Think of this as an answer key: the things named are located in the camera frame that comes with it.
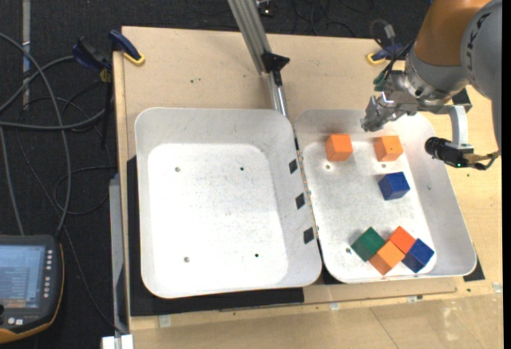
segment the orange cube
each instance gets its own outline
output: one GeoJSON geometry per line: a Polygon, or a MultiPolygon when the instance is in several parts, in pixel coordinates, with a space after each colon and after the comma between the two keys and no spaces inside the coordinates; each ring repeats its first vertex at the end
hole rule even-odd
{"type": "Polygon", "coordinates": [[[395,161],[403,153],[399,136],[377,137],[374,151],[378,161],[395,161]]]}
{"type": "Polygon", "coordinates": [[[345,161],[353,153],[350,135],[347,133],[335,133],[328,137],[325,142],[327,159],[329,161],[345,161]]]}
{"type": "Polygon", "coordinates": [[[392,241],[387,241],[376,254],[369,260],[383,276],[394,268],[401,260],[405,258],[405,254],[397,248],[392,241]]]}
{"type": "Polygon", "coordinates": [[[395,229],[389,240],[392,241],[403,254],[406,254],[415,242],[415,238],[413,238],[408,231],[401,226],[395,229]]]}

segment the green cube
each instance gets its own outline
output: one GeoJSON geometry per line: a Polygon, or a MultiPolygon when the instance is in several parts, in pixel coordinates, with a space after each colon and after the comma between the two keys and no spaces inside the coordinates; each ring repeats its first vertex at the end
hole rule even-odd
{"type": "Polygon", "coordinates": [[[385,240],[372,227],[369,227],[357,240],[351,245],[363,261],[368,261],[376,252],[383,247],[385,240]]]}

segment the black clamp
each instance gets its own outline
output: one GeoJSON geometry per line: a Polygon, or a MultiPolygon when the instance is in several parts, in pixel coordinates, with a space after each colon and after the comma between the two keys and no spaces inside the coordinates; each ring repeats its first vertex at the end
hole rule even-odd
{"type": "Polygon", "coordinates": [[[289,63],[289,58],[282,57],[271,52],[265,52],[263,55],[261,55],[261,58],[263,59],[263,64],[266,72],[273,72],[275,84],[277,86],[282,86],[282,76],[280,75],[280,70],[289,63]]]}

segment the yellow clamp pad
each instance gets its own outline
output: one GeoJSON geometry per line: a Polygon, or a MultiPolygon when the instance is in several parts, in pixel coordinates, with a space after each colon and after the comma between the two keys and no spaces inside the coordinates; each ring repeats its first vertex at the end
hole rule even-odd
{"type": "Polygon", "coordinates": [[[367,61],[371,64],[371,65],[379,65],[379,64],[382,64],[383,62],[386,61],[386,58],[380,58],[378,60],[373,60],[373,55],[374,54],[369,54],[367,55],[367,61]]]}
{"type": "Polygon", "coordinates": [[[111,82],[112,74],[105,68],[99,73],[99,78],[101,82],[111,82]]]}
{"type": "Polygon", "coordinates": [[[127,53],[124,53],[125,58],[128,61],[130,61],[132,64],[136,65],[136,66],[140,66],[140,65],[142,65],[145,62],[145,55],[143,55],[142,52],[139,52],[139,54],[140,54],[141,57],[139,59],[135,59],[131,55],[128,55],[127,53]]]}

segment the blue cube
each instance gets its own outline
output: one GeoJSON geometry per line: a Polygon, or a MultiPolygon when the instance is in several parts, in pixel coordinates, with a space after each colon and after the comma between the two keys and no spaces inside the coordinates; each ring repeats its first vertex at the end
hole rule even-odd
{"type": "Polygon", "coordinates": [[[386,174],[378,185],[385,200],[400,199],[410,190],[403,172],[386,174]]]}
{"type": "Polygon", "coordinates": [[[421,239],[417,238],[402,262],[413,272],[421,271],[430,262],[434,251],[421,239]]]}

